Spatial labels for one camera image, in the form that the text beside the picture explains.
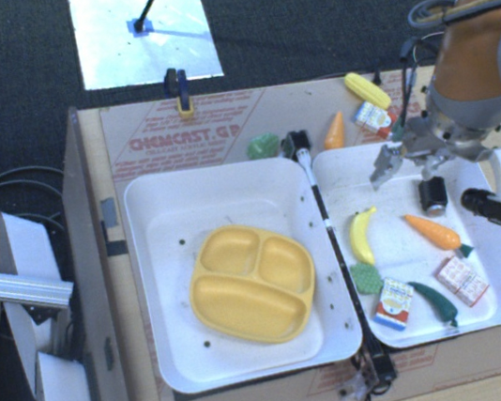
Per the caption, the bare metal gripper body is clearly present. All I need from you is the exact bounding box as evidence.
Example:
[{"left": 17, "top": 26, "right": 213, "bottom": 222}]
[{"left": 396, "top": 103, "right": 497, "bottom": 176}]

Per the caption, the small black can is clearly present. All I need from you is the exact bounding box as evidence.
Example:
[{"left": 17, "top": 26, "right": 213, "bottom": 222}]
[{"left": 416, "top": 174, "right": 451, "bottom": 220}]

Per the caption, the white red blue carton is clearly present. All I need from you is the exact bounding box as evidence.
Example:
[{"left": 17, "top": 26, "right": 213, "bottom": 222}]
[
  {"left": 366, "top": 272, "right": 421, "bottom": 334},
  {"left": 348, "top": 96, "right": 402, "bottom": 146}
]

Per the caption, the small orange carrot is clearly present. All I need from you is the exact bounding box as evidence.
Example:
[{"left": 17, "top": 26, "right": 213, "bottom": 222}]
[{"left": 318, "top": 110, "right": 350, "bottom": 152}]

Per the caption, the orange carrot with green stem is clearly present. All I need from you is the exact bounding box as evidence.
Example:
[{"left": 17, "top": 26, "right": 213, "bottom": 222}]
[{"left": 402, "top": 203, "right": 477, "bottom": 268}]

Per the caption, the white plastic tray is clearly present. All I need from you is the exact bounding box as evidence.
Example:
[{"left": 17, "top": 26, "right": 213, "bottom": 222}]
[
  {"left": 308, "top": 119, "right": 501, "bottom": 361},
  {"left": 119, "top": 143, "right": 369, "bottom": 401}
]

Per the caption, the yellow banana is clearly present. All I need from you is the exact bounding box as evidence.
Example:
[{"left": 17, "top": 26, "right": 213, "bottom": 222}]
[{"left": 344, "top": 204, "right": 387, "bottom": 270}]

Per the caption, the yellow corn cob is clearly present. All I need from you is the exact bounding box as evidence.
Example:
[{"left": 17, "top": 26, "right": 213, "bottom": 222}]
[{"left": 342, "top": 66, "right": 394, "bottom": 117}]

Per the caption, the thin black and white rod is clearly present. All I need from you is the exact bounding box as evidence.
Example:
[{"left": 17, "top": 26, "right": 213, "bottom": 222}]
[{"left": 296, "top": 141, "right": 380, "bottom": 372}]

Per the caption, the green textured vegetable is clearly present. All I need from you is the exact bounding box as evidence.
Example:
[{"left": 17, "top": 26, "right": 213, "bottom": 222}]
[{"left": 348, "top": 259, "right": 386, "bottom": 300}]

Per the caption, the red and white carton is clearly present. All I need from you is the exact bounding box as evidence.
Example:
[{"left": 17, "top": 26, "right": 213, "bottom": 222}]
[{"left": 432, "top": 250, "right": 494, "bottom": 314}]

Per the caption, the green leafy vegetable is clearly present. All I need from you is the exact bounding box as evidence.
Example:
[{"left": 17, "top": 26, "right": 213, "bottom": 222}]
[{"left": 243, "top": 130, "right": 284, "bottom": 162}]

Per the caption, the dark green chili pepper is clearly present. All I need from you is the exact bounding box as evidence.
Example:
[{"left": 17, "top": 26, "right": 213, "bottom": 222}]
[{"left": 407, "top": 274, "right": 462, "bottom": 335}]

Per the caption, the yellow divided plate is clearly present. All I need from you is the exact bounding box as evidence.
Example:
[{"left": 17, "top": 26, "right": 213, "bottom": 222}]
[{"left": 178, "top": 211, "right": 327, "bottom": 359}]

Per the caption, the brown cardboard board red print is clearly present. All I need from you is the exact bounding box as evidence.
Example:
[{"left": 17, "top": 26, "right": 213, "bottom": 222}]
[{"left": 99, "top": 42, "right": 501, "bottom": 401}]

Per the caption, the black cylinder on white bracket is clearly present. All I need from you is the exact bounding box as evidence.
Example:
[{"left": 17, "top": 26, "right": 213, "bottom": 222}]
[{"left": 453, "top": 146, "right": 501, "bottom": 235}]

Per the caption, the black block with thin wires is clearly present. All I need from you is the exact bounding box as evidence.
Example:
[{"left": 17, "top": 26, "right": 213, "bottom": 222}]
[
  {"left": 281, "top": 127, "right": 315, "bottom": 162},
  {"left": 354, "top": 341, "right": 400, "bottom": 391}
]

